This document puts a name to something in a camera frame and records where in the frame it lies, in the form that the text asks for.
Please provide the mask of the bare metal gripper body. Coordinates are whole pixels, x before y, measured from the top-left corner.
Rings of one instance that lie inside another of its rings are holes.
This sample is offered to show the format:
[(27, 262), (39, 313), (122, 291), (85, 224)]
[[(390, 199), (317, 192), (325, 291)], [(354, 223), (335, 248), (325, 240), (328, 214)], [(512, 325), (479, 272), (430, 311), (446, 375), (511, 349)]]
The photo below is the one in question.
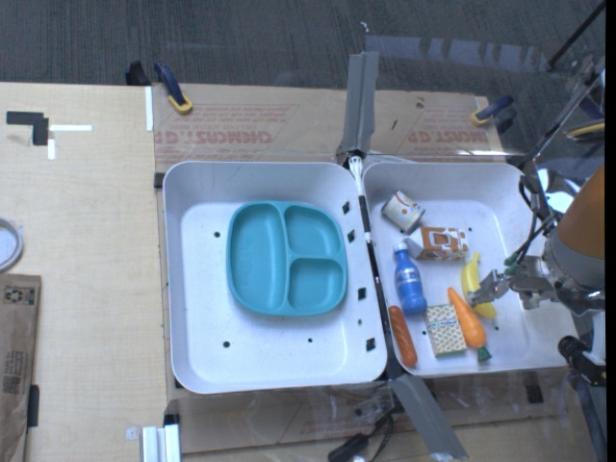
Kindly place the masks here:
[(604, 261), (599, 259), (528, 256), (509, 286), (534, 300), (558, 301), (575, 315), (605, 310)]

